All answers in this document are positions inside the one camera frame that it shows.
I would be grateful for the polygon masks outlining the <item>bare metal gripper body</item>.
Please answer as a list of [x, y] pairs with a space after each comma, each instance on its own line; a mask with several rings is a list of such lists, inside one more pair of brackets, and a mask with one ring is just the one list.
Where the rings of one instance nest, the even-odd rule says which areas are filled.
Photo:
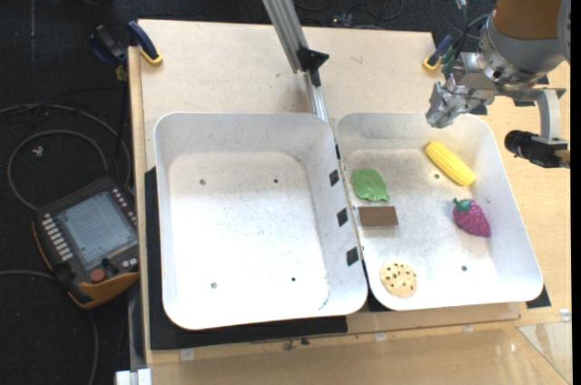
[[460, 53], [443, 65], [446, 90], [467, 98], [466, 104], [478, 100], [491, 104], [497, 96], [513, 100], [515, 105], [532, 105], [533, 91], [547, 86], [546, 74], [521, 70], [501, 56], [484, 52]]

